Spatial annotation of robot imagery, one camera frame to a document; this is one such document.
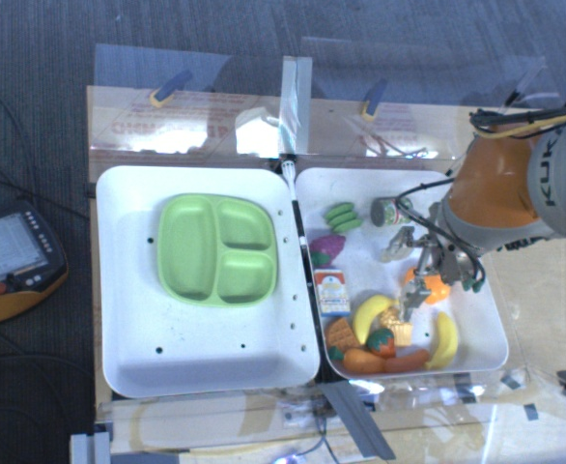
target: toy food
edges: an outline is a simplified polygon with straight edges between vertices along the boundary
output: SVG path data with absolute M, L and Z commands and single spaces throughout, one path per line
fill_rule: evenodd
M 328 210 L 324 218 L 335 234 L 342 234 L 362 225 L 362 220 L 354 211 L 354 203 L 340 203 Z
M 427 369 L 441 369 L 451 364 L 459 347 L 457 326 L 444 311 L 438 313 L 436 331 L 439 336 L 438 348 L 434 355 L 425 362 Z
M 423 367 L 430 358 L 431 354 L 427 349 L 418 349 L 406 356 L 398 356 L 384 360 L 384 370 L 386 373 L 414 371 Z
M 386 372 L 386 360 L 369 351 L 354 347 L 345 353 L 343 367 L 352 373 L 373 375 Z
M 423 367 L 431 354 L 427 349 L 418 349 L 406 356 L 384 359 L 354 347 L 345 353 L 343 366 L 352 373 L 371 375 L 378 373 L 404 373 Z
M 330 266 L 332 260 L 343 250 L 345 241 L 345 236 L 339 234 L 328 234 L 311 241 L 309 251 L 313 266 Z
M 345 354 L 348 349 L 360 347 L 360 342 L 354 335 L 352 327 L 344 317 L 330 323 L 325 329 L 325 345 L 329 348 L 336 347 Z
M 322 316 L 350 316 L 350 298 L 341 270 L 321 268 L 313 272 Z
M 376 294 L 358 307 L 352 321 L 352 328 L 358 342 L 361 344 L 366 343 L 373 320 L 378 314 L 396 303 L 394 299 L 387 298 L 387 296 L 382 294 Z
M 408 269 L 404 277 L 404 283 L 408 283 L 414 278 L 414 267 Z M 425 285 L 431 290 L 431 294 L 425 299 L 428 305 L 434 305 L 446 299 L 450 295 L 450 285 L 441 281 L 439 275 L 425 275 Z
M 391 329 L 377 329 L 369 333 L 367 347 L 369 352 L 381 358 L 394 358 L 397 355 L 395 335 Z
M 328 349 L 328 357 L 333 361 L 343 361 L 344 354 L 336 345 Z
M 380 313 L 378 322 L 382 328 L 390 329 L 395 335 L 395 347 L 406 347 L 411 345 L 411 329 L 410 322 L 404 322 L 399 319 L 399 309 L 395 306 L 389 307 L 386 311 Z

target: toy can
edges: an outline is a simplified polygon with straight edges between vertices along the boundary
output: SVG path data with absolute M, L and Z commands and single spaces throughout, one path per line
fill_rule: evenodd
M 413 208 L 407 197 L 401 198 L 401 204 L 405 208 Z M 385 225 L 409 223 L 410 219 L 397 208 L 395 198 L 378 198 L 374 199 L 371 204 L 371 221 L 374 225 L 383 227 Z

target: blue clip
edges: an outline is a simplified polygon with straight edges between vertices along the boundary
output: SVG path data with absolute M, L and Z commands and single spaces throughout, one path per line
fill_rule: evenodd
M 380 79 L 365 95 L 361 113 L 364 120 L 368 122 L 375 120 L 378 115 L 378 106 L 380 105 L 385 89 L 386 81 L 385 79 Z
M 184 85 L 193 78 L 191 71 L 186 70 L 174 75 L 160 88 L 150 94 L 150 103 L 161 108 L 174 97 L 174 91 L 182 90 Z

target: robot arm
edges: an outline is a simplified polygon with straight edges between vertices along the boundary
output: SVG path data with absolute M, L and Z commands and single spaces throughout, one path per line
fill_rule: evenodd
M 422 248 L 416 277 L 404 287 L 406 321 L 431 293 L 424 276 L 439 274 L 444 283 L 461 281 L 477 292 L 485 280 L 483 254 L 566 238 L 566 107 L 515 115 L 478 110 L 470 121 L 477 135 L 457 176 L 435 183 L 451 187 L 429 217 L 402 204 L 429 186 L 395 199 L 400 212 L 428 230 L 413 242 L 404 227 L 388 247 L 400 255 L 402 247 Z

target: toy sausage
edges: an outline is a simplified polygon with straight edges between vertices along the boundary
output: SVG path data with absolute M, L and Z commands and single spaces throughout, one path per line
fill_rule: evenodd
M 383 360 L 384 372 L 386 373 L 403 373 L 405 371 L 414 371 L 423 367 L 431 358 L 431 354 L 427 349 L 418 349 L 417 351 L 396 358 Z
M 353 347 L 346 351 L 343 367 L 352 373 L 364 375 L 385 373 L 385 359 L 359 347 Z

